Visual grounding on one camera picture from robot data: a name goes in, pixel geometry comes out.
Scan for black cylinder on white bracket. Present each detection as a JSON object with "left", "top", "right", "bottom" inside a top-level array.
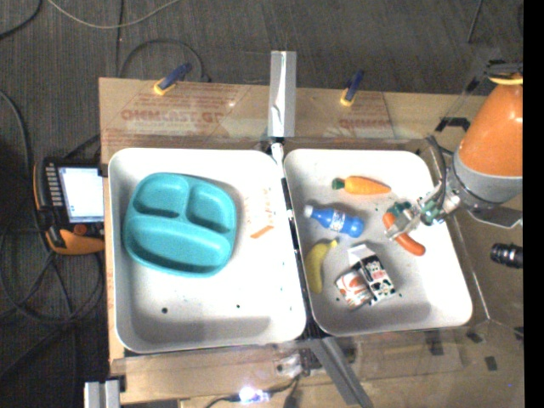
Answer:
[{"left": 490, "top": 242, "right": 524, "bottom": 270}]

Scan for blue divided plate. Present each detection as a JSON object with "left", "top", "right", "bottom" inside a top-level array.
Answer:
[{"left": 122, "top": 172, "right": 238, "bottom": 279}]

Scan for orange and white carton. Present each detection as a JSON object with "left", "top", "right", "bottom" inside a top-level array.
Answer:
[{"left": 334, "top": 269, "right": 376, "bottom": 311}]

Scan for black and white cow carton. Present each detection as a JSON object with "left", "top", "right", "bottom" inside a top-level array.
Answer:
[{"left": 347, "top": 244, "right": 398, "bottom": 307}]

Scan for yellow banana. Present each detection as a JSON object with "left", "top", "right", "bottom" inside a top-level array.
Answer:
[{"left": 303, "top": 238, "right": 339, "bottom": 296}]

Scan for orange carrot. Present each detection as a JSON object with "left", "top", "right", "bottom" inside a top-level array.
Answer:
[{"left": 331, "top": 175, "right": 393, "bottom": 196}]

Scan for orange sausage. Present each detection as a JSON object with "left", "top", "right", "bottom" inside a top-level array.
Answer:
[{"left": 382, "top": 211, "right": 427, "bottom": 258}]

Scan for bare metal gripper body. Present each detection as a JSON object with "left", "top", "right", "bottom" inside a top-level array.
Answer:
[{"left": 394, "top": 187, "right": 463, "bottom": 230}]

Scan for white plastic tray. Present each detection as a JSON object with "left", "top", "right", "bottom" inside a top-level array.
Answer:
[
  {"left": 282, "top": 148, "right": 474, "bottom": 337},
  {"left": 107, "top": 147, "right": 308, "bottom": 354}
]

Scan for blue bottle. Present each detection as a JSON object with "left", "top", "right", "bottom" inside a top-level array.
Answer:
[{"left": 302, "top": 204, "right": 366, "bottom": 239}]

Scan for brown cardboard board red print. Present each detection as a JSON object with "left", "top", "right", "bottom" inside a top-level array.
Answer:
[{"left": 98, "top": 77, "right": 524, "bottom": 404}]

